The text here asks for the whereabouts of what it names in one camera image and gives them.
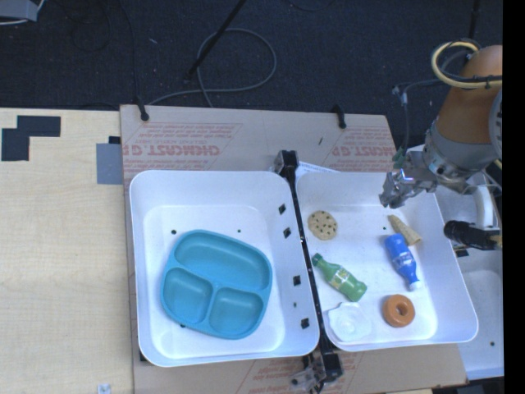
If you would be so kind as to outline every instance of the yellow cable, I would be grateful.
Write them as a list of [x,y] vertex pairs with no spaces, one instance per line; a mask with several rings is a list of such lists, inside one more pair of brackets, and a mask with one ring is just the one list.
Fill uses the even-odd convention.
[[437,66],[437,58],[441,55],[443,50],[445,50],[446,48],[451,48],[451,47],[466,47],[466,48],[472,49],[473,51],[479,50],[479,48],[475,44],[465,42],[465,41],[449,42],[449,43],[442,44],[440,47],[436,48],[436,50],[434,50],[434,53],[432,53],[431,65],[432,65],[432,70],[434,71],[438,79],[445,82],[447,85],[454,86],[456,88],[463,88],[463,89],[482,88],[486,86],[487,82],[493,86],[502,85],[503,83],[502,80],[488,80],[484,82],[468,82],[468,81],[460,82],[457,80],[452,80],[449,77],[445,76],[441,72],[441,69]]

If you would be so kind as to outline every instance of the toy bottle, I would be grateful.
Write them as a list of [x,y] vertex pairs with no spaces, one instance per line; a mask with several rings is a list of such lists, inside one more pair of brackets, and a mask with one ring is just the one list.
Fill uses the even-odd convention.
[[351,272],[339,264],[328,263],[319,253],[312,257],[312,264],[318,267],[326,281],[353,302],[360,300],[367,285],[356,279]]
[[416,260],[412,252],[404,242],[404,237],[400,233],[395,233],[385,239],[385,245],[390,253],[390,259],[394,264],[395,270],[409,284],[409,290],[415,291],[422,286],[416,275]]

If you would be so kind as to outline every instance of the blue bottle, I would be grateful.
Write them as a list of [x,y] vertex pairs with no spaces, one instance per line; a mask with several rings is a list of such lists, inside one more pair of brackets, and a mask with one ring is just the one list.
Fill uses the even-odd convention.
[[409,289],[415,291],[421,287],[422,283],[416,275],[416,260],[405,244],[404,236],[395,233],[385,239],[385,245],[397,273],[404,277],[404,280],[409,284]]

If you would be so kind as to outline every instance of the blue plate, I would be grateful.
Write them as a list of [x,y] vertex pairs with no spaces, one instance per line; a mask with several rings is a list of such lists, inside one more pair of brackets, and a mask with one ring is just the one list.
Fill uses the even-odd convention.
[[189,231],[171,250],[161,283],[161,302],[179,324],[239,339],[263,319],[272,266],[257,248],[210,231]]

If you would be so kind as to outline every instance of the cardboard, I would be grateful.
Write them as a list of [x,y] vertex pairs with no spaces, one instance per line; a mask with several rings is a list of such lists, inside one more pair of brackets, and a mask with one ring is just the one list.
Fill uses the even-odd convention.
[[[345,114],[347,127],[340,129],[332,113],[157,106],[146,109],[150,119],[143,122],[136,106],[121,106],[135,392],[297,392],[290,380],[303,368],[301,358],[173,369],[155,367],[140,359],[129,184],[138,172],[147,169],[266,171],[281,150],[296,150],[299,161],[338,171],[388,172],[395,146],[386,118]],[[467,382],[455,344],[339,352],[339,357],[344,374],[326,384],[324,393],[392,392]]]

